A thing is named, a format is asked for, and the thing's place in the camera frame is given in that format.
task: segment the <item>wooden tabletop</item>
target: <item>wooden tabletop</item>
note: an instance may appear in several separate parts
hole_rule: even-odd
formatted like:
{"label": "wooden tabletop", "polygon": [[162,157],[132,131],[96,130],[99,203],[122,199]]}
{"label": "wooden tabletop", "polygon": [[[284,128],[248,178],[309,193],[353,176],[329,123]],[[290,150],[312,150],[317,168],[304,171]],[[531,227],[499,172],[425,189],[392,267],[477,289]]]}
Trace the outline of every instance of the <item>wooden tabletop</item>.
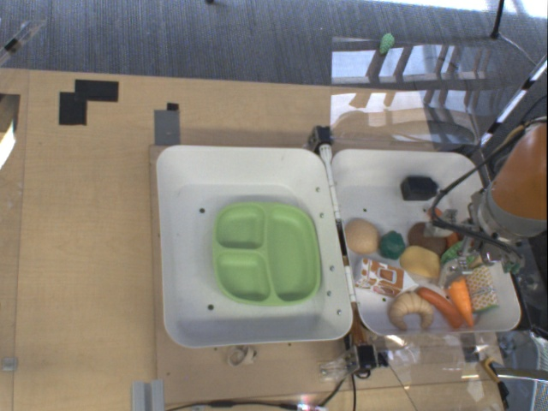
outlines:
{"label": "wooden tabletop", "polygon": [[[183,144],[301,147],[314,125],[330,123],[331,96],[340,91],[6,69],[0,75],[10,82],[0,92],[21,95],[18,143],[0,171],[0,356],[15,355],[19,366],[15,375],[0,372],[0,408],[127,411],[134,381],[167,377],[158,370],[154,316],[154,111],[179,104]],[[119,99],[88,102],[86,126],[59,125],[59,93],[73,92],[76,79],[118,81]],[[8,209],[7,197],[17,190],[21,198]],[[497,355],[494,335],[477,339]],[[359,381],[359,409],[500,406],[497,386],[464,360],[458,338],[416,340],[385,343],[395,369]],[[181,348],[170,391],[180,384],[187,394],[166,400],[324,396],[333,384],[321,383],[316,367],[340,348],[259,346],[254,367],[229,367],[224,348]],[[415,348],[420,357],[405,360]],[[259,373],[255,384],[242,385],[245,370]],[[297,383],[283,382],[288,370]],[[348,388],[332,409],[348,408]]]}

